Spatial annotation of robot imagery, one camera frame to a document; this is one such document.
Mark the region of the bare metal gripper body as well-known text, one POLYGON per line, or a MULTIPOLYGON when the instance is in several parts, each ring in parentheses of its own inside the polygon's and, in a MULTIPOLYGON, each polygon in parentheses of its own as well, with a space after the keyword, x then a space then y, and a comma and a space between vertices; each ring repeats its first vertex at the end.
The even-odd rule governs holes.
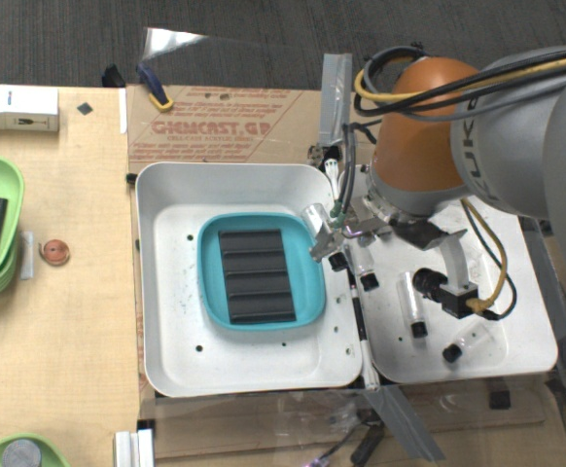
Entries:
POLYGON ((466 232, 463 229, 448 233, 425 217, 407 214, 383 200, 372 200, 371 196, 351 200, 343 226, 346 238, 371 243, 378 237, 393 234, 422 251, 439 247, 451 237, 459 240, 466 232))

